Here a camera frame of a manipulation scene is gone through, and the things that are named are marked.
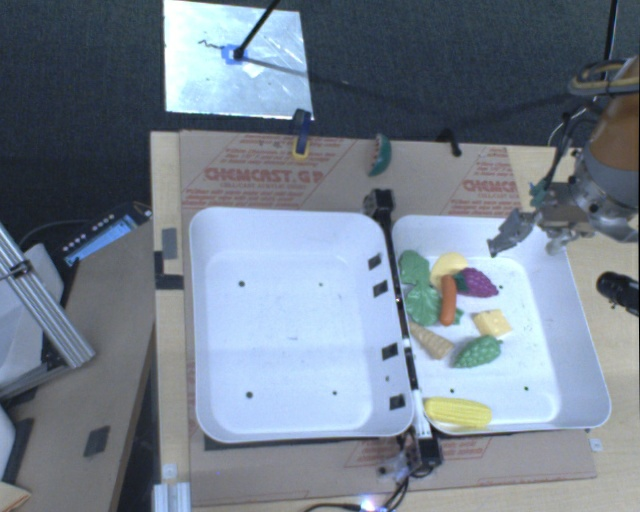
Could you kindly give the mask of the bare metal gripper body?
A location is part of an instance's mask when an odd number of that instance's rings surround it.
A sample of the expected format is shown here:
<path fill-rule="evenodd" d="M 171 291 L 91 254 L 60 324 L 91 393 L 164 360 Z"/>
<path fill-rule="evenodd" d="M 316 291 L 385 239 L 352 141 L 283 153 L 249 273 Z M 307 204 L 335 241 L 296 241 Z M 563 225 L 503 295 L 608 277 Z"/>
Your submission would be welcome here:
<path fill-rule="evenodd" d="M 597 186 L 552 183 L 537 208 L 538 225 L 547 232 L 569 232 L 589 237 L 602 234 L 617 242 L 637 242 L 639 232 L 630 225 L 637 209 L 615 200 Z"/>

